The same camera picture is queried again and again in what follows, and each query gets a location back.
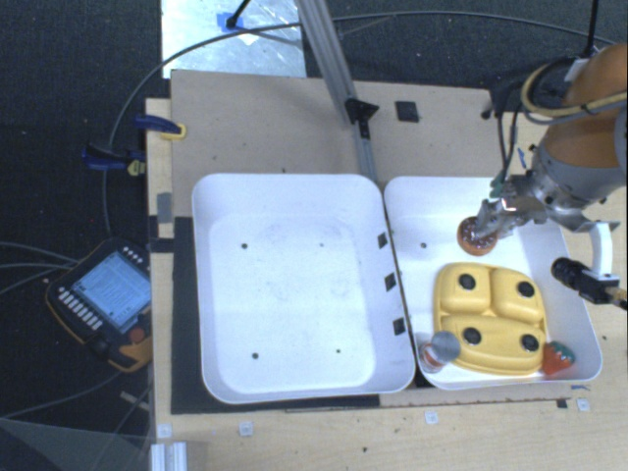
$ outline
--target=yellow plastic toy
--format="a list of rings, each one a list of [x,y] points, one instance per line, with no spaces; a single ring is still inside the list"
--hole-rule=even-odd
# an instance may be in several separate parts
[[[529,375],[541,368],[546,311],[525,274],[479,263],[446,265],[437,277],[434,331],[460,340],[453,364],[484,373]]]

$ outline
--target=wooden table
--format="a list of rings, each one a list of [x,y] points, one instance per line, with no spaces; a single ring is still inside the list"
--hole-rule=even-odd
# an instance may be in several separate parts
[[[203,136],[214,145],[214,153],[217,153],[217,145],[220,150],[220,145],[233,143],[234,138],[241,152],[241,142],[246,143],[247,138],[255,147],[256,142],[273,138],[281,142],[286,136],[277,131],[288,134],[311,130],[308,124],[312,122],[303,122],[308,118],[306,112],[303,120],[299,117],[281,119],[281,114],[271,113],[284,110],[281,100],[273,105],[275,108],[266,107],[270,110],[266,115],[253,107],[256,119],[247,120],[247,103],[252,103],[260,92],[268,99],[281,98],[286,92],[280,86],[289,86],[291,102],[302,104],[305,111],[308,105],[313,106],[314,111],[329,109],[329,120],[318,117],[317,124],[330,128],[338,124],[333,107],[326,105],[327,94],[319,80],[198,74],[174,84],[173,105],[178,97],[187,96],[187,82],[191,82],[190,89],[203,90],[201,106],[206,106],[209,114],[216,119],[219,119],[216,114],[220,114],[220,121],[212,121]],[[250,92],[236,101],[230,89],[241,87]],[[398,175],[491,176],[497,173],[495,125],[479,117],[489,99],[485,91],[367,82],[357,82],[356,88],[365,101],[382,106],[371,122],[381,184]],[[181,100],[181,103],[199,100],[196,92],[189,96],[189,100]],[[202,96],[209,96],[206,105],[202,104]],[[312,104],[311,99],[299,100],[299,96],[311,96],[319,104]],[[418,126],[393,123],[391,107],[393,101],[400,99],[419,100],[422,119]],[[232,112],[230,121],[223,110],[230,105],[234,107],[236,102],[238,110],[236,114]],[[147,100],[148,113],[170,118],[171,108],[171,100]],[[278,117],[279,130],[273,126]],[[241,131],[241,127],[236,131],[234,124],[249,125],[256,131]],[[190,129],[189,137],[194,137],[198,128],[191,124]],[[527,148],[530,142],[538,142],[543,131],[521,121],[519,146]],[[416,151],[413,138],[417,132],[420,132],[423,152]],[[173,211],[185,207],[188,201],[188,198],[174,197],[166,201],[167,204],[172,202],[173,210],[165,211],[164,201],[158,200],[158,197],[172,198],[168,194],[173,192],[173,145],[177,144],[161,139],[153,131],[147,135],[148,209],[149,214],[158,219],[158,235],[164,239],[174,235]],[[263,147],[255,150],[261,159],[265,158],[259,154]],[[324,148],[314,147],[312,151],[315,154],[307,156],[308,161],[322,158],[316,152]],[[226,148],[223,154],[227,157],[214,163],[209,157],[208,168],[203,173],[229,170],[230,162],[236,163],[241,158],[230,154]],[[252,159],[252,155],[245,155],[244,161]],[[337,159],[336,165],[347,166],[342,159]],[[240,172],[241,168],[234,164],[234,170]],[[298,172],[298,169],[292,167],[288,172]],[[613,233],[613,271],[621,276],[625,287],[626,189],[615,192],[604,207],[592,207],[589,214],[594,219],[622,222]],[[565,237],[571,256],[590,263],[589,238],[571,233],[565,233]],[[157,441],[187,442],[188,469],[192,471],[584,470],[622,469],[628,461],[628,446],[624,443],[628,430],[628,403],[624,398],[628,388],[626,314],[616,307],[588,304],[602,349],[603,367],[596,379],[584,385],[556,383],[464,392],[409,389],[382,396],[382,406],[370,409],[173,415],[170,411],[173,254],[152,253],[151,271]],[[558,400],[566,401],[566,408],[560,408]],[[253,435],[243,437],[239,425],[249,422],[253,424]]]

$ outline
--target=metal bracket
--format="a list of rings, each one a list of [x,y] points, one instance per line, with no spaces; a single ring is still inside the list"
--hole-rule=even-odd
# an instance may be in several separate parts
[[[185,442],[154,444],[150,449],[151,471],[187,471]]]
[[[369,131],[369,120],[380,107],[360,101],[359,99],[349,98],[344,102],[344,108],[346,114],[349,116],[349,120],[352,124],[357,122],[360,128],[360,137],[363,139],[371,139],[371,133]]]
[[[596,222],[589,230],[593,247],[593,265],[591,270],[597,276],[610,274],[612,269],[612,238],[610,232],[618,222]]]

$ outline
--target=black floor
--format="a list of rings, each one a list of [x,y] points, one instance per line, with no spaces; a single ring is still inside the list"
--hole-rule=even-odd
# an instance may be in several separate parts
[[[584,31],[591,0],[328,0],[334,16],[391,11],[467,11]],[[627,0],[601,0],[597,34],[625,41]],[[81,258],[107,237],[101,175],[80,152],[106,145],[137,83],[160,61],[160,0],[0,0],[0,240]],[[586,37],[489,17],[422,15],[354,31],[342,44],[355,79],[498,89],[544,61],[582,52]],[[317,75],[309,53],[307,70]],[[165,96],[158,78],[139,93]],[[141,148],[123,119],[116,146]],[[122,172],[108,186],[114,235],[147,239],[145,186]],[[41,269],[5,268],[51,258],[0,247],[0,291]],[[44,306],[44,278],[0,294],[0,415],[62,398],[115,374],[79,346]],[[85,397],[20,416],[43,424],[111,432],[131,407],[120,391],[140,394],[146,369]],[[147,431],[135,411],[121,428]]]

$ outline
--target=black cable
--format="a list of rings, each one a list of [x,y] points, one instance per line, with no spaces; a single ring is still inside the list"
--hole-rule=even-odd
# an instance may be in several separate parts
[[[594,37],[596,36],[596,24],[598,23],[598,7],[600,0],[593,0],[591,4],[591,18],[589,20],[589,35],[587,36],[587,45],[582,53],[585,58],[590,58],[596,51],[594,45]]]
[[[510,168],[510,163],[512,162],[512,156],[514,155],[514,148],[517,144],[517,117],[519,116],[519,112],[521,111],[523,105],[519,103],[514,113],[512,114],[512,121],[510,122],[510,139],[508,142],[508,155],[506,157],[506,164],[503,168],[503,178],[504,180],[508,176],[508,169]]]
[[[499,154],[501,156],[501,170],[502,177],[501,181],[505,180],[505,169],[506,169],[506,145],[503,137],[503,113],[497,116],[497,139],[499,140]]]
[[[530,92],[529,97],[530,100],[536,105],[538,104],[535,100],[535,96],[537,94],[537,90],[543,84],[543,82],[547,79],[547,77],[554,73],[559,68],[571,67],[574,61],[578,58],[574,56],[564,56],[562,58],[555,59],[548,63],[548,65],[544,68],[544,70],[534,79],[534,81],[530,84]]]

